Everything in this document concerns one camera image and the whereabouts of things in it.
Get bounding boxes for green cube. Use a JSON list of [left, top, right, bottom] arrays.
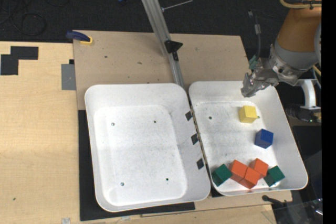
[[262, 165, 286, 188], [211, 164, 233, 188]]

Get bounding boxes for pale wood board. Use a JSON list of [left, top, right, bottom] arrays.
[[72, 30, 293, 219]]

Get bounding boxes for orange cube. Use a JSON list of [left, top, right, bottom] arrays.
[[248, 157, 269, 178], [239, 167, 261, 190], [228, 159, 249, 183]]

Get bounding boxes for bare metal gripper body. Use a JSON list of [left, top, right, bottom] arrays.
[[249, 56, 306, 88]]

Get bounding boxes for yellow cube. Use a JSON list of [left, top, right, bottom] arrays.
[[238, 105, 258, 124]]

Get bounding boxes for blue cube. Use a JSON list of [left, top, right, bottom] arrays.
[[254, 128, 275, 150]]

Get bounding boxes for black cylinder on white bracket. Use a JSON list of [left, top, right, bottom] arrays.
[[285, 78, 322, 124]]

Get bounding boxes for white plastic tray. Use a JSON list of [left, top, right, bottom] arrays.
[[188, 80, 309, 197], [84, 82, 212, 213]]

